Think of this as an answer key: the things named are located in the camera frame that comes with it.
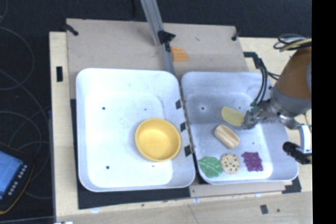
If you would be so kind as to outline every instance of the white tray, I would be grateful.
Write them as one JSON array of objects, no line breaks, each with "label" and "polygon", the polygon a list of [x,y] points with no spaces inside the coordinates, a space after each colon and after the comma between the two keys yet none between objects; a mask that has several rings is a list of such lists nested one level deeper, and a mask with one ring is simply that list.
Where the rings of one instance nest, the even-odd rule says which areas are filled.
[{"label": "white tray", "polygon": [[[77,75],[79,178],[91,191],[182,188],[195,178],[177,79],[166,71],[84,69]],[[134,134],[148,118],[170,121],[181,150],[170,161],[151,162],[138,152]]]},{"label": "white tray", "polygon": [[[233,153],[240,160],[236,174],[222,173],[218,177],[201,176],[210,184],[286,181],[298,174],[298,165],[288,156],[282,145],[288,141],[286,129],[280,123],[258,124],[251,130],[243,130],[225,122],[222,107],[228,106],[245,114],[257,96],[261,86],[261,74],[254,72],[189,72],[182,77],[183,97],[197,160],[205,156],[220,159],[224,153]],[[265,99],[269,98],[267,90]],[[226,124],[239,137],[234,149],[225,147],[215,136],[214,130]],[[249,172],[244,164],[244,152],[258,152],[263,171]]]}]

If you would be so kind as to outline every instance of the black floor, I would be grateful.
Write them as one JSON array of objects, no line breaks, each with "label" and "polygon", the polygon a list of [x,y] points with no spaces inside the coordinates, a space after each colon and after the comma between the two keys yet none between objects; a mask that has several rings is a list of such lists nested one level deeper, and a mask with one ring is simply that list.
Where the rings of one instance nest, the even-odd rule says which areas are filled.
[{"label": "black floor", "polygon": [[[241,36],[310,36],[312,31],[312,0],[158,0],[158,4],[164,22],[234,25]],[[52,111],[48,33],[59,31],[66,18],[145,18],[139,0],[0,0],[0,16],[0,142],[37,154],[34,180],[0,222],[48,217],[54,212],[48,158]]]}]

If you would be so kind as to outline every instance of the bowl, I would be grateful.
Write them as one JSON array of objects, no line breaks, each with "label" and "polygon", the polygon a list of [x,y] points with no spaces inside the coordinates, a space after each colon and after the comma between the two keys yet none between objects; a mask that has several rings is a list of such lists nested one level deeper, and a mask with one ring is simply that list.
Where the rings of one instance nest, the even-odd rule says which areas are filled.
[{"label": "bowl", "polygon": [[163,162],[174,158],[181,148],[176,127],[167,120],[150,118],[136,128],[135,143],[140,154],[150,161]]}]

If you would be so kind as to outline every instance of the green leaf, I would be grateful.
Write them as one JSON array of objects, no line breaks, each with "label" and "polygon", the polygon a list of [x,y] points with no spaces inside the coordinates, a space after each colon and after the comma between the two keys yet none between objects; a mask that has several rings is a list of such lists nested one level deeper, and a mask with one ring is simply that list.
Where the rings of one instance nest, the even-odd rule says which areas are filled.
[{"label": "green leaf", "polygon": [[221,163],[215,157],[203,157],[197,162],[208,178],[217,177],[223,172]]}]

